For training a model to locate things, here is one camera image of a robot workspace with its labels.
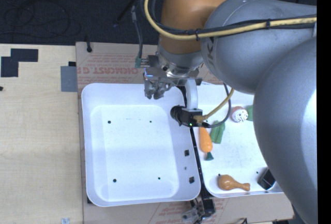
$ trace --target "brown toy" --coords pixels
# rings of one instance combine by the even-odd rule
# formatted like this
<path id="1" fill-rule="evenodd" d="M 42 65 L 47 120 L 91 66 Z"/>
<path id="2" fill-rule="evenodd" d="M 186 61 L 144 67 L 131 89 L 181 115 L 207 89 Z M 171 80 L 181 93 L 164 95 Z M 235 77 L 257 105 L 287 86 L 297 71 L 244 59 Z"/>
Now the brown toy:
<path id="1" fill-rule="evenodd" d="M 235 189 L 235 188 L 240 188 L 240 189 L 243 189 L 245 191 L 250 190 L 250 184 L 249 183 L 241 184 L 241 183 L 237 182 L 234 178 L 232 178 L 231 176 L 229 176 L 227 174 L 223 174 L 223 175 L 219 174 L 218 186 L 219 186 L 219 188 L 221 188 L 222 190 L 225 190 L 225 191 L 232 190 L 232 189 Z"/>

